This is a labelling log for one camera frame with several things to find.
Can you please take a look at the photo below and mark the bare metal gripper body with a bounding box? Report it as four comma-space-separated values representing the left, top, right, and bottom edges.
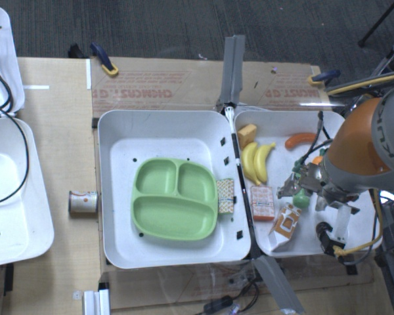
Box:
296, 161, 332, 199

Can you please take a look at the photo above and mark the green rounded toy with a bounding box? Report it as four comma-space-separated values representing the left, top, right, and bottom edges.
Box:
292, 188, 312, 209

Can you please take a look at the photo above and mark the orange and white box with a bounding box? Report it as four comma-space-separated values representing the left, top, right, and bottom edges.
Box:
250, 185, 276, 222

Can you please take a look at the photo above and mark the black block with thin wires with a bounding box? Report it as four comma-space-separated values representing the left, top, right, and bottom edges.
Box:
215, 100, 240, 115

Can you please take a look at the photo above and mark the yellow banana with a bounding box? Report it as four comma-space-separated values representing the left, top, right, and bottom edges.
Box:
240, 141, 261, 187
253, 142, 277, 184

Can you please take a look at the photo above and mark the brown cardboard board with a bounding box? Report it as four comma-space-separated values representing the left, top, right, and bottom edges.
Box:
91, 56, 376, 310

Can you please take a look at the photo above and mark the orange patterned white packet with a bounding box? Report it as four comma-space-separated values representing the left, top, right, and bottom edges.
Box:
216, 178, 236, 215

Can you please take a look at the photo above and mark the orange sausage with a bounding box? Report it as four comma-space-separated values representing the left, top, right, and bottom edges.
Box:
284, 132, 318, 150

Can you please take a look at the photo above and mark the orange carrot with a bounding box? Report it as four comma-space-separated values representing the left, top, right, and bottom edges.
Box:
311, 148, 330, 165

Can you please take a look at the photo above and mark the black cylinder on white bracket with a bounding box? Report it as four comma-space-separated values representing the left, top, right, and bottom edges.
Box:
316, 204, 361, 257

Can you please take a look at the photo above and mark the white can with orange print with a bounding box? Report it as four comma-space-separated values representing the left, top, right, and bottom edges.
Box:
68, 190, 100, 215

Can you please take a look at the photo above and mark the white plastic tray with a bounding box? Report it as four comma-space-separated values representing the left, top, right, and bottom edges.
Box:
97, 110, 252, 270
0, 4, 26, 115
0, 116, 55, 269
233, 110, 383, 259

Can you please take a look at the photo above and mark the green divided plate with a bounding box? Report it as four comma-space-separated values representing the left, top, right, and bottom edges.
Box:
130, 157, 219, 242

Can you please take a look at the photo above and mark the white and orange carton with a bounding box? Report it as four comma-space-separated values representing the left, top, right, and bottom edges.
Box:
268, 202, 303, 253

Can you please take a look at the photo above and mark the yellow bread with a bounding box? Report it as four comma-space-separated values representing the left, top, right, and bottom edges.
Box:
236, 123, 258, 148

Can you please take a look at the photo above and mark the thin black and white rod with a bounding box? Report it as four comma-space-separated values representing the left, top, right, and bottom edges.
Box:
223, 106, 261, 259

